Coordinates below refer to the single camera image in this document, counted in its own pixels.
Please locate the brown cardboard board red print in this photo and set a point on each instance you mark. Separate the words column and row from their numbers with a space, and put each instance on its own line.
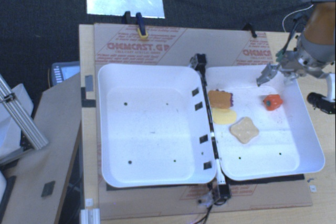
column 170, row 47

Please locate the thin black and white rod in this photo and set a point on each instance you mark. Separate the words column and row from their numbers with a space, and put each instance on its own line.
column 210, row 118

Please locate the white plastic tray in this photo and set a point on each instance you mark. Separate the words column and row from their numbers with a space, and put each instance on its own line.
column 262, row 160
column 149, row 133

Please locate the orange toy bread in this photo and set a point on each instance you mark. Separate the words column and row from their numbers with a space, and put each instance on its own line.
column 218, row 99

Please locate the orange toy bell pepper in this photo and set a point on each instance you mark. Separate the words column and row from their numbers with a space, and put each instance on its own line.
column 273, row 102

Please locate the beige toy biscuit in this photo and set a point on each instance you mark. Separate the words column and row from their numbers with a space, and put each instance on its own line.
column 244, row 130

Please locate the yellow toy slice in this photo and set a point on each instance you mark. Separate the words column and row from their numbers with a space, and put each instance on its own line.
column 223, row 116

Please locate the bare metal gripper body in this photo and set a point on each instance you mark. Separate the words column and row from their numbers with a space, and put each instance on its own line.
column 302, row 64

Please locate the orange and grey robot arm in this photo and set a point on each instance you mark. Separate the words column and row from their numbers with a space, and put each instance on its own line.
column 323, row 23

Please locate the black cylinder on white bracket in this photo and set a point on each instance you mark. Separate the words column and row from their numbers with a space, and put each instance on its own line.
column 321, row 102

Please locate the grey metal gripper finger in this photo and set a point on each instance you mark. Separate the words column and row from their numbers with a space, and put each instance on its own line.
column 289, row 78
column 267, row 74

